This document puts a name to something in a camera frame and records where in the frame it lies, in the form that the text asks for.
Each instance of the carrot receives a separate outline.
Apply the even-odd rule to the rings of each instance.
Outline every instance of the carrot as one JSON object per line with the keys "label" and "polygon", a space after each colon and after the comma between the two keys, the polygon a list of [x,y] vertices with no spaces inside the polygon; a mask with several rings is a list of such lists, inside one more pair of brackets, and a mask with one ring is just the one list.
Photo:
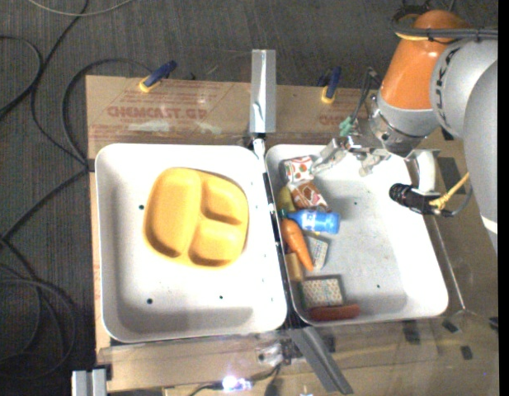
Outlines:
{"label": "carrot", "polygon": [[307,270],[313,271],[313,261],[309,255],[304,234],[300,226],[298,226],[298,223],[291,219],[283,219],[280,226],[282,238],[285,243],[287,243],[290,250],[296,252],[298,259]]}

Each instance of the blue plastic bottle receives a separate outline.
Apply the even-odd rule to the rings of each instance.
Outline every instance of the blue plastic bottle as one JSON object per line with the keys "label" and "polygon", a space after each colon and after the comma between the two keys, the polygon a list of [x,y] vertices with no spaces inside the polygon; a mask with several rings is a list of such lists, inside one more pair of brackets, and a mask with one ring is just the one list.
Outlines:
{"label": "blue plastic bottle", "polygon": [[316,210],[299,210],[287,213],[289,219],[299,224],[302,230],[312,232],[338,233],[340,216],[338,213],[324,213]]}

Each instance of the yellow plate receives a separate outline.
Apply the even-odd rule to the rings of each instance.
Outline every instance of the yellow plate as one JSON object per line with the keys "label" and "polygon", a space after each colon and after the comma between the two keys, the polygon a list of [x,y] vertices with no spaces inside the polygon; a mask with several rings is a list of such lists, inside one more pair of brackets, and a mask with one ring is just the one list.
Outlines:
{"label": "yellow plate", "polygon": [[247,237],[247,197],[215,174],[174,167],[153,184],[144,209],[144,241],[189,266],[220,267],[236,261]]}

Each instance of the blue clamp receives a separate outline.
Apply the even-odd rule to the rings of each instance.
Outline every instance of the blue clamp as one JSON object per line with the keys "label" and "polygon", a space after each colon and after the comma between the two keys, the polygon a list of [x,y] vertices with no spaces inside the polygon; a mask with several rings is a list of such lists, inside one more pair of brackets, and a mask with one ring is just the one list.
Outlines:
{"label": "blue clamp", "polygon": [[322,91],[323,102],[331,104],[332,102],[335,101],[335,91],[337,90],[341,73],[342,68],[340,66],[336,66],[335,68],[328,70],[318,80],[317,86],[323,87]]}
{"label": "blue clamp", "polygon": [[150,92],[160,83],[161,79],[168,78],[176,67],[177,63],[175,60],[170,60],[168,63],[163,64],[163,66],[139,82],[140,90],[142,92]]}

